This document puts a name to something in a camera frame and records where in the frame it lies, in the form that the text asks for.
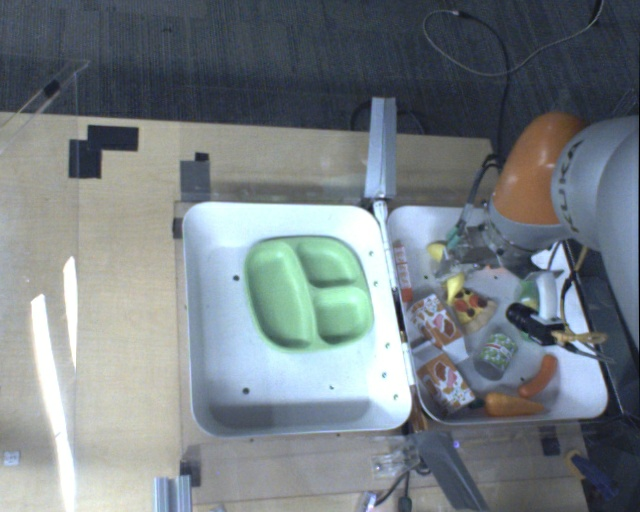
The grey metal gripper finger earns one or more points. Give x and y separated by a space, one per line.
449 267

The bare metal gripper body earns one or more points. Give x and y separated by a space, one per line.
492 250

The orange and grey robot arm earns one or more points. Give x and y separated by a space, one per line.
590 170

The yellow banana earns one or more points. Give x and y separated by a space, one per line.
454 287

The red and white packet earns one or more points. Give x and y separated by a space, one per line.
403 275

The pizza slice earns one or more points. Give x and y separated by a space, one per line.
475 307

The pale green bottle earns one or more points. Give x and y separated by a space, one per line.
526 292

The orange and white printed carton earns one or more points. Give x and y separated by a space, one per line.
445 382
435 320

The green and white can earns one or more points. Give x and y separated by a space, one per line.
496 352

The orange sausage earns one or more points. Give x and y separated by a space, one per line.
540 380

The orange carrot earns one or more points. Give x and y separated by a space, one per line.
510 405

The white plastic tray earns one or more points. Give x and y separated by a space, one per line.
225 380
575 390

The green divided plate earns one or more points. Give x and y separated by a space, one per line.
280 290

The black cylinder on white bracket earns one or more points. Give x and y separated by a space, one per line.
530 322

